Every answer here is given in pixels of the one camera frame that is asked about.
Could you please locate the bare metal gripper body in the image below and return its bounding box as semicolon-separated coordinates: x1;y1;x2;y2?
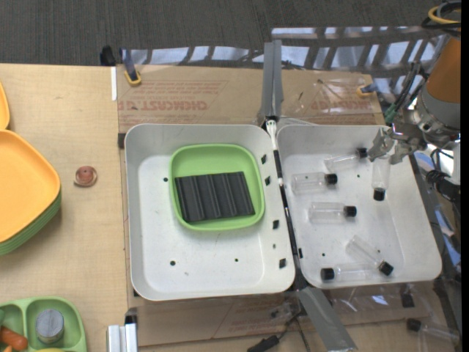
391;110;459;150

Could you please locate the clear plastic bottle black cap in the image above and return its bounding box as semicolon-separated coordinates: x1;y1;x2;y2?
320;264;379;284
371;155;391;202
308;201;358;224
344;234;395;277
291;172;339;195
406;318;459;348
323;147;369;172

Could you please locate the white plastic tray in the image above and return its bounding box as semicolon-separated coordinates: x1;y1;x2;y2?
123;122;297;302
275;124;443;290

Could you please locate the brown cardboard board red print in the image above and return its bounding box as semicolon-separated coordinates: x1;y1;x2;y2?
116;63;452;348

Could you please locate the black ribbed plastic rack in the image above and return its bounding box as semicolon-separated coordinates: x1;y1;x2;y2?
174;171;256;224

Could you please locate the brown round disc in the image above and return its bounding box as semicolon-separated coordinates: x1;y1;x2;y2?
73;165;99;188

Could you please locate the green divided plate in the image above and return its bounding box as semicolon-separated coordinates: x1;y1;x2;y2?
0;296;88;352

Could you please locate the orange plate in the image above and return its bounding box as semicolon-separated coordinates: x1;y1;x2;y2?
0;82;11;131
0;128;62;244

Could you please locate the grey can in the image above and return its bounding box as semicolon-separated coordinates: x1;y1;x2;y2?
34;308;66;345

